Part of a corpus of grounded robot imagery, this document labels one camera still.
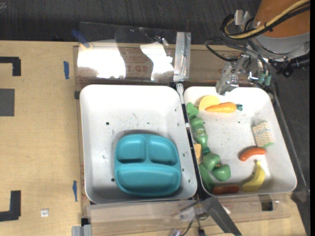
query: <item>dark floor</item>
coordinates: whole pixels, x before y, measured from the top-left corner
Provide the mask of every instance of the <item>dark floor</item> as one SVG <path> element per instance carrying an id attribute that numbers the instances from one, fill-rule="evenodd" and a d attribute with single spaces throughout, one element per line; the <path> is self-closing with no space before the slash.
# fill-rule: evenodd
<path id="1" fill-rule="evenodd" d="M 255 15 L 260 0 L 0 0 L 0 40 L 76 41 L 79 22 L 190 31 L 192 44 L 221 36 L 222 20 L 236 9 Z M 310 189 L 310 72 L 278 77 L 278 96 L 302 172 L 298 190 Z M 297 203 L 310 235 L 310 195 Z"/>

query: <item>wooden table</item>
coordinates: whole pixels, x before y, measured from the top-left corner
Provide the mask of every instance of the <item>wooden table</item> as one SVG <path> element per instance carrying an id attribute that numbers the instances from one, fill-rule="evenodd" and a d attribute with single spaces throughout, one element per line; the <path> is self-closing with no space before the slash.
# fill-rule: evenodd
<path id="1" fill-rule="evenodd" d="M 0 41 L 0 56 L 19 57 L 22 76 L 0 64 L 0 88 L 15 89 L 15 114 L 0 117 L 0 211 L 9 210 L 10 191 L 21 191 L 19 220 L 0 222 L 0 235 L 66 236 L 81 224 L 81 176 L 73 48 L 76 42 Z M 199 54 L 210 53 L 205 48 Z M 69 63 L 65 78 L 63 61 Z M 77 182 L 77 202 L 72 190 Z M 244 235 L 305 235 L 296 204 L 286 199 L 290 217 L 236 223 Z M 41 217 L 41 209 L 49 209 Z M 204 228 L 221 234 L 217 226 Z M 169 231 L 137 234 L 168 235 Z M 192 228 L 187 235 L 196 235 Z"/>

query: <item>teal divided plate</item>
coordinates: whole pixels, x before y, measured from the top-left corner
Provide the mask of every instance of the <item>teal divided plate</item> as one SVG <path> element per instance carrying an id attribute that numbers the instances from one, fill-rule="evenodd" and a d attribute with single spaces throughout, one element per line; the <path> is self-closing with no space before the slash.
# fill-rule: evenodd
<path id="1" fill-rule="evenodd" d="M 131 195 L 163 197 L 173 194 L 181 183 L 176 146 L 158 135 L 122 137 L 115 149 L 115 178 L 118 187 Z"/>

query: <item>clear plastic sheet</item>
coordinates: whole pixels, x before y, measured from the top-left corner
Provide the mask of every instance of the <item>clear plastic sheet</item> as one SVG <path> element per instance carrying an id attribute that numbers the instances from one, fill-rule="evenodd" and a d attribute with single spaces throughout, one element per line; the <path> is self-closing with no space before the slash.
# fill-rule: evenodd
<path id="1" fill-rule="evenodd" d="M 82 87 L 104 79 L 169 83 L 189 77 L 189 32 L 81 22 L 73 34 L 81 42 L 76 84 Z"/>
<path id="2" fill-rule="evenodd" d="M 285 204 L 286 195 L 273 195 L 272 211 L 261 210 L 259 197 L 222 199 L 220 203 L 233 222 L 286 218 L 290 214 Z M 183 233 L 189 226 L 216 225 L 207 213 L 209 199 L 204 201 L 180 200 L 168 202 L 137 202 L 85 207 L 86 217 L 94 236 L 124 235 L 132 233 L 164 231 L 170 235 L 176 229 Z"/>

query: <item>toy banana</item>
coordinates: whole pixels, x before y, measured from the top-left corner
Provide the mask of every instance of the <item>toy banana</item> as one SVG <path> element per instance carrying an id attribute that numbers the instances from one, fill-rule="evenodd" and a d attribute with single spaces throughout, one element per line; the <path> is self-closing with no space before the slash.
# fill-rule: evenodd
<path id="1" fill-rule="evenodd" d="M 243 191 L 251 192 L 259 189 L 263 184 L 266 174 L 262 169 L 260 162 L 257 162 L 257 168 L 254 177 L 242 186 Z"/>

